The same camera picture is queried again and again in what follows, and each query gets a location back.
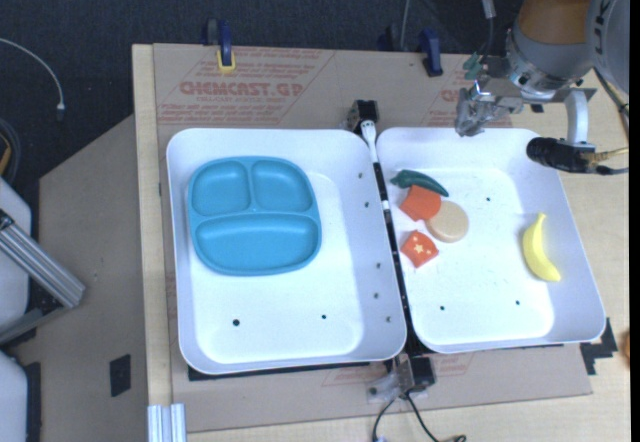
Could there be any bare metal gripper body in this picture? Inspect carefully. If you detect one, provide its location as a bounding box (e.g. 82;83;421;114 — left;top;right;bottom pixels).
459;54;556;113

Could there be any green chili pepper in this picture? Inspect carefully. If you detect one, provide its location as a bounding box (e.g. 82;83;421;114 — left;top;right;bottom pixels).
389;168;450;198

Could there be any orange carrot piece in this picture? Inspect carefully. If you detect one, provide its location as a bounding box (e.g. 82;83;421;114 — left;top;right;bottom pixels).
398;185;443;223

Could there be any beige round biscuit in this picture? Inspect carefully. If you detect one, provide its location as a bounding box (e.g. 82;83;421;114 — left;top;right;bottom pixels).
425;199;471;245

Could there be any thin black and white rod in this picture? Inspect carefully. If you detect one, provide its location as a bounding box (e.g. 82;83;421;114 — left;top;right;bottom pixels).
360;119;417;357

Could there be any orange block with yellow star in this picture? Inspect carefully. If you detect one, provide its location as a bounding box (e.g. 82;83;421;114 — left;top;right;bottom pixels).
399;229;441;270

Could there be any yellow banana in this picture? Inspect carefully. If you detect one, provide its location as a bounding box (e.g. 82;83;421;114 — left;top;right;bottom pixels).
521;212;563;283

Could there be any white plastic tray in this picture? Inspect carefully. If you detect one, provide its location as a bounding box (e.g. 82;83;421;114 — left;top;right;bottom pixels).
374;125;608;355
165;127;409;376

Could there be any brown cardboard board red print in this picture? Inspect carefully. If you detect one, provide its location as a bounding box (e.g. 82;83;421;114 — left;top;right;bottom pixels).
152;43;594;434

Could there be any blue divided plate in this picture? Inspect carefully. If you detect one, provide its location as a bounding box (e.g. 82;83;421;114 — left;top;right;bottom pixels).
186;155;322;278

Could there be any black cylinder on white bracket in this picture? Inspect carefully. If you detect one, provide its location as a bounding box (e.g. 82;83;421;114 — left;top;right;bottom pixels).
525;87;599;175

